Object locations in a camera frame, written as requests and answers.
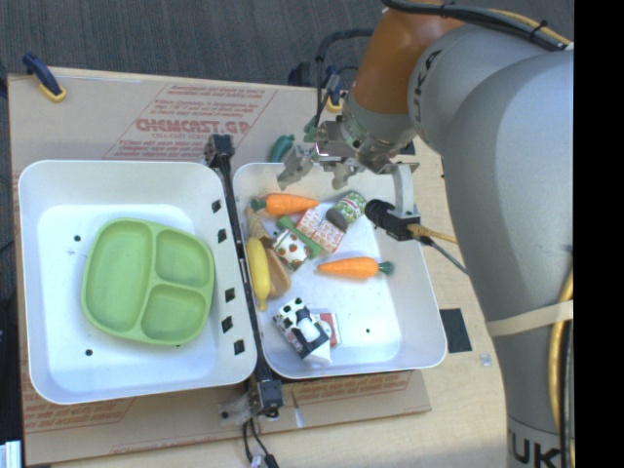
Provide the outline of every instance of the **toy carrot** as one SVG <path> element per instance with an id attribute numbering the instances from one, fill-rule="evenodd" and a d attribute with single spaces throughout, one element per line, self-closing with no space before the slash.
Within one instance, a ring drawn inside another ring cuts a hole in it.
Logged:
<path id="1" fill-rule="evenodd" d="M 384 274 L 392 273 L 394 265 L 389 261 L 377 263 L 374 258 L 369 256 L 354 256 L 352 258 L 321 263 L 317 268 L 327 274 L 367 279 L 374 276 L 377 272 L 383 272 Z"/>
<path id="2" fill-rule="evenodd" d="M 308 208 L 318 207 L 315 199 L 295 196 L 293 194 L 268 194 L 264 198 L 252 199 L 252 208 L 256 211 L 265 210 L 270 215 L 290 215 L 303 212 Z"/>

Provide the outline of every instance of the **masking tape strip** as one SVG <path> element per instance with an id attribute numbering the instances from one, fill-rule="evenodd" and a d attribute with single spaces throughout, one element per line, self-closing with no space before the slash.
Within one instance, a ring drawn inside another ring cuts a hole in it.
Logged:
<path id="1" fill-rule="evenodd" d="M 574 318 L 574 300 L 561 301 L 554 305 L 537 308 L 514 317 L 486 323 L 487 332 L 495 336 L 507 336 L 519 332 L 528 332 L 560 321 Z"/>

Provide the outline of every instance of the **blue and yellow clamp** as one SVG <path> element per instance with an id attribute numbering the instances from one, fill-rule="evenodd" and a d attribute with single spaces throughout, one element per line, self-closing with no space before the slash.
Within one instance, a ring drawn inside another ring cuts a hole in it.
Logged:
<path id="1" fill-rule="evenodd" d="M 39 90 L 52 102 L 61 102 L 67 96 L 67 90 L 64 89 L 52 74 L 48 66 L 36 57 L 34 54 L 28 52 L 21 59 L 26 65 L 29 73 L 34 73 L 39 78 L 41 84 Z"/>

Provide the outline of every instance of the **green plate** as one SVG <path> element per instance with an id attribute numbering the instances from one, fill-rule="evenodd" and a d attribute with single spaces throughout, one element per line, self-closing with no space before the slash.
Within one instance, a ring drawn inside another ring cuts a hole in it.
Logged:
<path id="1" fill-rule="evenodd" d="M 97 233 L 87 258 L 82 308 L 105 332 L 180 345 L 206 325 L 215 260 L 192 234 L 136 218 L 117 218 Z"/>

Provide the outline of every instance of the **toy banana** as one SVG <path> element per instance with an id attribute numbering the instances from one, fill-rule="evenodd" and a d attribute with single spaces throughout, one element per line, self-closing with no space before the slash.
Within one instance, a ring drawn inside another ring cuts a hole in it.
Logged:
<path id="1" fill-rule="evenodd" d="M 266 310 L 266 298 L 271 291 L 271 275 L 266 250 L 258 238 L 251 237 L 247 240 L 247 257 L 253 292 L 260 302 L 258 309 Z"/>

